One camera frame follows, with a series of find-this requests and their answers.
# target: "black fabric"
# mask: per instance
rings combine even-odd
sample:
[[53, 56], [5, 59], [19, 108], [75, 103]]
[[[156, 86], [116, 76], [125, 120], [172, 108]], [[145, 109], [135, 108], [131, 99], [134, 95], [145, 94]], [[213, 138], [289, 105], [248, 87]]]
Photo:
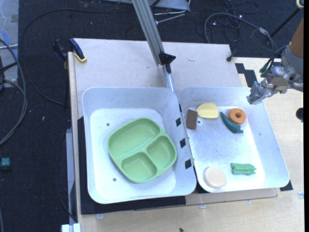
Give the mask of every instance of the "black fabric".
[[136, 200], [114, 204], [97, 203], [91, 199], [87, 188], [86, 141], [83, 117], [78, 120], [78, 150], [82, 214], [99, 214], [186, 204], [184, 196]]
[[[255, 8], [252, 2], [245, 2], [247, 0], [224, 1], [247, 12]], [[239, 12], [239, 15], [270, 34], [296, 9], [295, 0], [253, 1], [258, 5], [257, 12]], [[184, 16], [158, 24], [162, 41], [206, 43], [203, 18], [224, 12], [228, 7], [218, 0], [192, 0], [190, 8], [191, 11]], [[154, 8], [153, 12], [166, 10]], [[303, 15], [303, 11], [298, 12], [274, 35], [278, 48], [289, 42]], [[156, 15], [155, 19], [160, 21], [170, 17]], [[58, 184], [60, 196], [67, 205], [66, 144], [65, 141], [60, 144], [60, 141], [70, 126], [70, 109], [43, 98], [34, 85], [44, 96], [59, 103], [65, 102], [68, 72], [53, 52], [53, 43], [57, 39], [64, 42], [69, 50], [69, 38], [145, 40], [145, 37], [132, 5], [103, 1], [19, 0], [18, 26], [18, 53], [26, 76], [28, 111], [12, 138], [0, 147], [0, 156], [10, 157], [12, 161], [12, 170], [0, 172], [0, 207], [4, 228], [7, 232], [59, 231], [62, 224], [69, 223], [69, 216], [57, 192], [56, 156], [59, 148]], [[252, 31], [251, 26], [240, 24], [240, 42], [233, 48], [234, 56], [270, 57], [270, 51], [254, 43]], [[213, 28], [210, 40], [225, 44], [228, 43], [225, 36], [229, 39], [238, 37], [232, 32]], [[260, 34], [255, 36], [262, 46], [270, 47]], [[21, 108], [22, 95], [18, 89], [6, 88], [0, 92], [0, 138], [17, 122]]]

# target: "blue clamp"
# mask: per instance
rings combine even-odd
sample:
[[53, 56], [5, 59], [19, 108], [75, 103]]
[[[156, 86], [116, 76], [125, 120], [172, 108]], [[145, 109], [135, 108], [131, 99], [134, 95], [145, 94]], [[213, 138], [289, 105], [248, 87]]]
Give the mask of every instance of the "blue clamp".
[[74, 48], [75, 56], [78, 61], [80, 61], [81, 63], [85, 63], [87, 61], [87, 57], [83, 54], [83, 51], [81, 50], [77, 42], [73, 38], [71, 38], [70, 43]]

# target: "black bracket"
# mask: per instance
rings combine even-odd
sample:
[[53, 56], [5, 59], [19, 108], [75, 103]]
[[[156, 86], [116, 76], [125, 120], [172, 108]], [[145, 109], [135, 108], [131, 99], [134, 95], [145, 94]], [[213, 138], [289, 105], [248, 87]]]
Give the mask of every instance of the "black bracket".
[[160, 58], [161, 64], [165, 65], [167, 73], [172, 73], [172, 70], [170, 68], [170, 63], [172, 63], [176, 57], [173, 55], [167, 54], [167, 53], [160, 53], [159, 58]]

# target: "wooden table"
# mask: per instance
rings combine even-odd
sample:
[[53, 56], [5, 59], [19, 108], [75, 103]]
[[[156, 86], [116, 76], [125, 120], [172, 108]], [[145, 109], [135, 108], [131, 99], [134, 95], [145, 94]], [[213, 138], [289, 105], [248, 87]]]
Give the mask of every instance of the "wooden table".
[[[192, 193], [186, 196], [185, 206], [105, 213], [103, 219], [97, 219], [96, 215], [82, 215], [79, 202], [77, 120], [83, 115], [81, 104], [83, 91], [91, 86], [120, 87], [123, 85], [123, 78], [119, 79], [108, 73], [111, 70], [106, 70], [102, 66], [120, 68], [123, 70], [122, 74], [126, 76], [130, 74], [128, 68], [131, 66], [131, 61], [142, 61], [143, 64], [140, 66], [137, 64], [138, 69], [134, 72], [133, 80], [127, 81], [125, 87], [137, 85], [134, 81], [136, 75], [140, 75], [139, 87], [165, 87], [165, 82], [160, 73], [153, 69], [155, 64], [147, 42], [86, 39], [76, 41], [88, 58], [86, 64], [81, 64], [74, 58], [73, 53], [69, 53], [77, 219], [83, 232], [178, 232], [181, 231], [180, 228], [188, 232], [304, 231], [303, 123], [295, 116], [297, 109], [303, 107], [303, 93], [295, 90], [264, 99], [270, 122], [290, 173], [293, 190], [281, 191], [279, 188], [272, 188], [233, 193]], [[113, 44], [120, 46], [117, 51]], [[177, 68], [173, 71], [176, 93], [184, 88], [184, 85], [246, 87], [244, 75], [237, 73], [234, 63], [243, 63], [245, 69], [254, 70], [257, 79], [260, 80], [259, 69], [267, 61], [263, 58], [234, 58], [234, 62], [227, 62], [225, 59], [230, 54], [228, 45], [164, 43], [164, 47], [167, 53], [176, 55], [176, 59], [179, 60], [171, 64], [172, 69]], [[201, 65], [205, 68], [204, 79], [194, 74], [192, 79], [181, 75], [184, 68], [191, 67], [193, 71]], [[150, 75], [158, 76], [157, 79], [152, 81], [143, 79], [144, 75], [149, 73], [149, 69], [152, 71]]]

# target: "black floor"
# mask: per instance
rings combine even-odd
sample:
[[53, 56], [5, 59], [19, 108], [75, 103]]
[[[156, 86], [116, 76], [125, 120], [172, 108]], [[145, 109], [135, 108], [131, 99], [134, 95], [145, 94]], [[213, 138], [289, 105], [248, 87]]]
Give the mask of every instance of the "black floor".
[[[295, 1], [192, 0], [189, 13], [159, 23], [158, 29], [162, 41], [207, 43], [205, 20], [214, 13], [229, 12], [272, 34], [297, 10]], [[159, 21], [170, 16], [155, 18]], [[207, 37], [211, 43], [230, 44], [237, 57], [268, 58], [274, 49], [288, 44], [303, 16], [303, 11], [296, 13], [273, 36], [274, 45], [252, 25], [222, 15], [208, 20]], [[19, 0], [19, 60], [26, 78], [28, 109], [15, 134], [0, 146], [0, 156], [12, 161], [11, 171], [0, 172], [0, 208], [6, 232], [60, 231], [61, 224], [69, 222], [56, 186], [59, 150], [58, 184], [67, 205], [66, 145], [61, 138], [70, 126], [69, 103], [64, 106], [68, 73], [56, 58], [53, 43], [60, 39], [69, 50], [72, 37], [145, 40], [132, 5]], [[14, 126], [21, 108], [22, 95], [17, 88], [0, 92], [0, 139]]]

